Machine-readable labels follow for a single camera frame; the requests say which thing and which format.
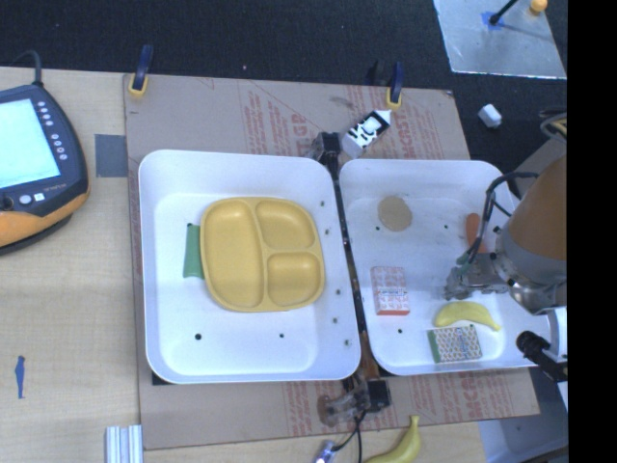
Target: wire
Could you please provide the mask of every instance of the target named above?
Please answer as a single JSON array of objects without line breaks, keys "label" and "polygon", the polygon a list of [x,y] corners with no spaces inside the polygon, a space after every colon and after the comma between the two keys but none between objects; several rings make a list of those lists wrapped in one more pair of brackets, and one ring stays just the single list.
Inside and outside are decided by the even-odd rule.
[{"label": "wire", "polygon": [[32,84],[34,84],[35,86],[39,86],[39,87],[43,87],[43,83],[42,83],[42,64],[40,61],[40,55],[39,53],[37,53],[36,50],[26,50],[24,51],[21,55],[19,55],[16,59],[14,59],[10,65],[14,65],[17,62],[19,62],[19,60],[21,60],[23,57],[25,57],[26,55],[30,55],[32,57],[32,59],[35,62],[35,80],[33,81]]},{"label": "wire", "polygon": [[568,139],[568,114],[560,112],[550,115],[540,123],[540,130],[550,139],[567,144]]},{"label": "wire", "polygon": [[509,174],[502,175],[501,177],[497,177],[491,182],[489,188],[486,190],[486,199],[484,201],[484,208],[482,210],[482,217],[478,232],[476,234],[475,240],[473,240],[467,251],[464,253],[464,256],[467,255],[467,257],[463,260],[463,262],[461,262],[462,264],[466,263],[467,265],[469,265],[472,264],[475,260],[475,257],[478,254],[478,250],[480,249],[480,245],[482,244],[482,240],[484,239],[484,232],[486,231],[486,227],[488,226],[491,215],[493,214],[493,208],[497,207],[506,215],[510,216],[510,214],[501,205],[497,203],[495,194],[496,188],[501,185],[501,183],[513,180],[515,178],[531,178],[537,176],[538,174],[534,172],[511,172]]},{"label": "wire", "polygon": [[332,452],[340,451],[345,446],[347,446],[349,441],[351,441],[355,435],[358,435],[358,452],[359,452],[358,462],[362,463],[362,436],[360,434],[360,425],[362,421],[364,420],[365,416],[366,416],[366,410],[363,410],[362,414],[359,417],[354,417],[354,421],[356,422],[356,427],[354,428],[353,432],[349,434],[349,437],[347,437],[347,439],[345,439],[341,444],[339,444],[338,446],[333,446]]}]

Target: cardboard sheet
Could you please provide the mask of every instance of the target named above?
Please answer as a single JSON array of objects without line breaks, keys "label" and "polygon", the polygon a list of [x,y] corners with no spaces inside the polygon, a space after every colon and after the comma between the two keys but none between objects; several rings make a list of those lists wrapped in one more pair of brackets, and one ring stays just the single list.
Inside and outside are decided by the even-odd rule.
[{"label": "cardboard sheet", "polygon": [[[386,88],[152,75],[141,97],[124,77],[129,205],[136,306],[141,424],[146,449],[348,432],[317,415],[321,395],[343,395],[338,381],[178,386],[157,382],[145,354],[137,171],[160,149],[305,156],[321,131],[345,132],[386,107]],[[404,89],[392,125],[365,155],[469,159],[450,92]],[[539,412],[526,369],[389,377],[392,405],[363,430],[468,422]]]}]

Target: yellow divided plate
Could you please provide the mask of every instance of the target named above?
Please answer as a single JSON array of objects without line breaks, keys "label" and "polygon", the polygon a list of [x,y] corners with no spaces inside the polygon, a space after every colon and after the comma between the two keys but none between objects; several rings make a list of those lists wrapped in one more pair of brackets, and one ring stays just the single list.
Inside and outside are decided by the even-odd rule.
[{"label": "yellow divided plate", "polygon": [[201,217],[201,265],[213,298],[239,312],[288,311],[314,302],[324,260],[310,214],[285,199],[222,199]]}]

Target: tan cookie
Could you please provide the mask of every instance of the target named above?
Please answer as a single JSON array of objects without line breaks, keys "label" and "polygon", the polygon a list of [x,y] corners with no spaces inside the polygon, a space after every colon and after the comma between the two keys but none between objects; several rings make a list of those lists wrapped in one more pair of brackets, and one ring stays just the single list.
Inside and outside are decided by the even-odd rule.
[{"label": "tan cookie", "polygon": [[379,220],[393,232],[402,232],[412,224],[412,212],[400,197],[387,196],[379,202]]}]

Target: small package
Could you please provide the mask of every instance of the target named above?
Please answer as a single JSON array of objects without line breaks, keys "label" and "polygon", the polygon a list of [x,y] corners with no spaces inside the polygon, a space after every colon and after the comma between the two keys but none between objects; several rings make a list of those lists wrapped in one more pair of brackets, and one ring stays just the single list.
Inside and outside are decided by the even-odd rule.
[{"label": "small package", "polygon": [[428,340],[436,364],[475,360],[482,357],[480,340],[473,324],[431,329],[428,332]]},{"label": "small package", "polygon": [[391,110],[374,110],[355,127],[350,128],[340,141],[343,150],[356,159],[389,128]]},{"label": "small package", "polygon": [[370,270],[377,315],[407,315],[409,296],[402,267],[376,266]]}]

